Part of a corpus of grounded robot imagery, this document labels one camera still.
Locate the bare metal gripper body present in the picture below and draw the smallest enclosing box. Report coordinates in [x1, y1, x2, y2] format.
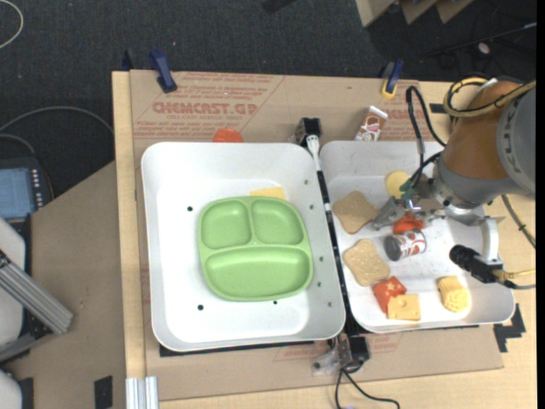
[398, 176, 487, 228]

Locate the yellow round biscuit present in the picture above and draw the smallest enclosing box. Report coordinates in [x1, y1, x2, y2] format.
[384, 170, 411, 198]

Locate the brown bread slice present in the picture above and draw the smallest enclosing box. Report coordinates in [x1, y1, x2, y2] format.
[342, 238, 392, 288]
[331, 190, 381, 235]

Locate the red and white can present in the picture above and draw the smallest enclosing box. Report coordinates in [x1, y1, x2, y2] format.
[383, 228, 427, 262]

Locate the white plastic tray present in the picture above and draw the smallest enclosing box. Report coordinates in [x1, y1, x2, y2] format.
[318, 139, 516, 335]
[140, 141, 347, 353]

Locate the thin black and white rod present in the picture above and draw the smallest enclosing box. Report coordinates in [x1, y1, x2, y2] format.
[306, 135, 353, 337]

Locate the yellow corn cob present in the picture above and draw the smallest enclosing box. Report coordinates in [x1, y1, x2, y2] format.
[437, 274, 472, 314]

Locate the brown and white carton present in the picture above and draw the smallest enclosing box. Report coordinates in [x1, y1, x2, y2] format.
[353, 105, 389, 142]

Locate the yellow cheese wedge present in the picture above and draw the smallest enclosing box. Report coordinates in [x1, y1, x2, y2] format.
[387, 292, 422, 323]

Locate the yellow cheese slice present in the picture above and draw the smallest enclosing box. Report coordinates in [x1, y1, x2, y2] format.
[249, 186, 288, 202]

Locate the green divided plate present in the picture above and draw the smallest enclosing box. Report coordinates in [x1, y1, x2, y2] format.
[196, 196, 315, 302]

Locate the brown cardboard board, red print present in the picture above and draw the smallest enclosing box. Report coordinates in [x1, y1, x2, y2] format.
[129, 69, 517, 402]

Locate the orange round lid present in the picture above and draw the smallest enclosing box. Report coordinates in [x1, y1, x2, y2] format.
[212, 128, 244, 144]

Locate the black cylinder on white bracket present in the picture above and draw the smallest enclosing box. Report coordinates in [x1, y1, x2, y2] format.
[448, 216, 506, 285]

